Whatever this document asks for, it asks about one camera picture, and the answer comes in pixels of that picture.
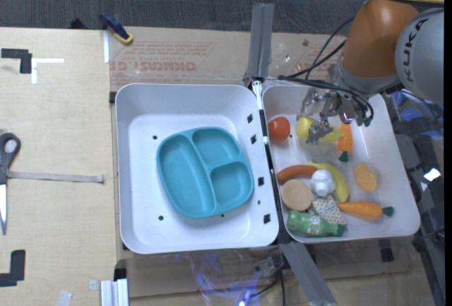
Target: orange carrot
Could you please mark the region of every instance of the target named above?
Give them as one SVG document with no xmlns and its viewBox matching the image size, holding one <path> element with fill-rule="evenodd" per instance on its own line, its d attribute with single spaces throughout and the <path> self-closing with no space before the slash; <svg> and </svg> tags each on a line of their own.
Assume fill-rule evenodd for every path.
<svg viewBox="0 0 452 306">
<path fill-rule="evenodd" d="M 316 170 L 317 168 L 313 167 L 312 165 L 292 165 L 283 170 L 280 170 L 276 175 L 276 179 L 278 180 L 278 183 L 280 185 L 283 185 L 284 183 L 286 183 L 286 181 L 294 177 L 312 177 L 313 173 Z"/>
<path fill-rule="evenodd" d="M 343 152 L 339 157 L 339 160 L 342 162 L 347 162 L 348 153 L 353 149 L 353 135 L 351 125 L 340 123 L 340 132 L 344 134 L 344 136 L 338 139 L 338 148 Z"/>
<path fill-rule="evenodd" d="M 394 213 L 393 207 L 381 208 L 380 205 L 374 201 L 349 201 L 337 203 L 336 206 L 342 212 L 368 218 L 378 218 L 382 214 L 391 217 Z"/>
</svg>

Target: tomato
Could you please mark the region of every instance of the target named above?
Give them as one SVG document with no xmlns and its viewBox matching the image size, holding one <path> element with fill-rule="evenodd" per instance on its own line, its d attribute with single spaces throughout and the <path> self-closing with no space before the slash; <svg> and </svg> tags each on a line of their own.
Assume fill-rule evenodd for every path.
<svg viewBox="0 0 452 306">
<path fill-rule="evenodd" d="M 267 127 L 270 140 L 283 141 L 290 135 L 290 123 L 285 117 L 276 117 Z"/>
</svg>

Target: scissors handle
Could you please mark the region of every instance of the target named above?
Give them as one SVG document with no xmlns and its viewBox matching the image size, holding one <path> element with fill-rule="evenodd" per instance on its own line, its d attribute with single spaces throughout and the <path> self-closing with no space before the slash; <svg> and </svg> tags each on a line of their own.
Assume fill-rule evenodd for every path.
<svg viewBox="0 0 452 306">
<path fill-rule="evenodd" d="M 6 151 L 6 144 L 10 141 L 15 141 L 15 147 L 12 151 Z M 0 135 L 0 166 L 3 168 L 4 172 L 7 171 L 9 165 L 13 161 L 14 157 L 20 150 L 20 140 L 12 133 L 5 133 Z"/>
</svg>

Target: yellow banana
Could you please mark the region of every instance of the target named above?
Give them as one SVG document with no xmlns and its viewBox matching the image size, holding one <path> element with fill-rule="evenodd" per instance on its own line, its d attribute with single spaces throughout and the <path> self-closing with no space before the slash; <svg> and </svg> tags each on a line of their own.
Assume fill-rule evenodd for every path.
<svg viewBox="0 0 452 306">
<path fill-rule="evenodd" d="M 295 131 L 297 132 L 297 135 L 301 138 L 306 138 L 309 136 L 309 128 L 311 127 L 311 124 L 315 122 L 314 119 L 311 117 L 300 117 L 297 120 L 297 125 L 295 127 Z M 339 127 L 330 125 L 333 128 L 333 131 L 327 133 L 324 137 L 320 138 L 319 140 L 329 140 L 329 141 L 335 141 L 339 140 L 339 138 L 342 138 L 344 134 L 340 131 Z"/>
<path fill-rule="evenodd" d="M 348 183 L 343 174 L 337 167 L 330 163 L 314 163 L 309 161 L 308 165 L 316 167 L 317 169 L 326 169 L 331 173 L 335 184 L 336 196 L 340 203 L 347 201 L 348 199 Z"/>
</svg>

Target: divided blue dish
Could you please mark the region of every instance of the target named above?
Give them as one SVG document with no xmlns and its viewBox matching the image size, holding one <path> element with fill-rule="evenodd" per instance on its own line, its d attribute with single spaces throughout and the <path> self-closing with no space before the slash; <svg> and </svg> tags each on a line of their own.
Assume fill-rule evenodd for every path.
<svg viewBox="0 0 452 306">
<path fill-rule="evenodd" d="M 167 137 L 157 150 L 157 168 L 172 205 L 190 218 L 230 211 L 254 190 L 251 168 L 239 143 L 218 127 Z"/>
</svg>

